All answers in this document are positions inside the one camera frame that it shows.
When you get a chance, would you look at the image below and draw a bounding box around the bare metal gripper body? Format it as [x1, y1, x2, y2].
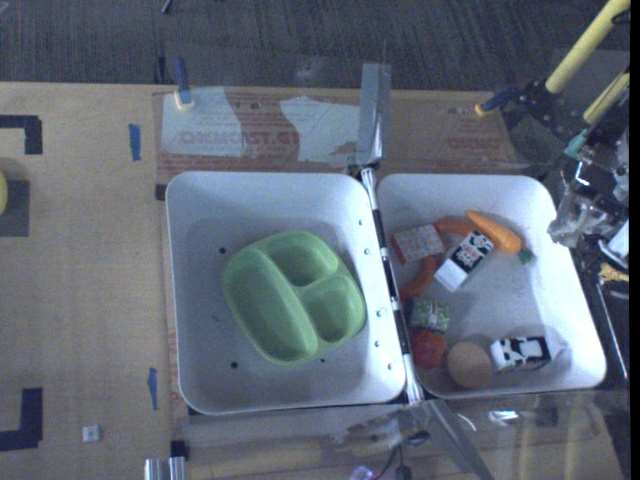
[562, 140, 630, 217]

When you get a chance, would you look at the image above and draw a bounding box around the orange carrot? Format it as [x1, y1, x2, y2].
[464, 209, 534, 266]

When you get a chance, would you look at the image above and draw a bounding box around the white plastic tray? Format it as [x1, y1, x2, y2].
[375, 172, 608, 400]
[164, 170, 407, 416]

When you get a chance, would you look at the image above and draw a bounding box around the tall black and white carton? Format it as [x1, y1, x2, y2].
[433, 230, 495, 293]

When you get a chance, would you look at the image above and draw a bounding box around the cow print carton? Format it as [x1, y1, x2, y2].
[488, 335, 553, 374]

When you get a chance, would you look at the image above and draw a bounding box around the orange and white carton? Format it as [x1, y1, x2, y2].
[389, 223, 446, 265]

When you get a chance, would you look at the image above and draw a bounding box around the orange sausage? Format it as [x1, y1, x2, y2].
[398, 217, 476, 300]

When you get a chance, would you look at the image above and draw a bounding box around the brown cardboard board red print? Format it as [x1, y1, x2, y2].
[152, 85, 537, 419]

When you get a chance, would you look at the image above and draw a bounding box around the green packet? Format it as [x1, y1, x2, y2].
[409, 296, 451, 333]

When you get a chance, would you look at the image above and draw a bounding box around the tan round bread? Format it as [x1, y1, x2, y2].
[446, 340, 494, 390]

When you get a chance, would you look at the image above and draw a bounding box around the red round toy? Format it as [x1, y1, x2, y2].
[410, 328, 449, 370]

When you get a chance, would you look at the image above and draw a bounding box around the green divided plate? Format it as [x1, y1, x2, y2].
[221, 230, 368, 365]

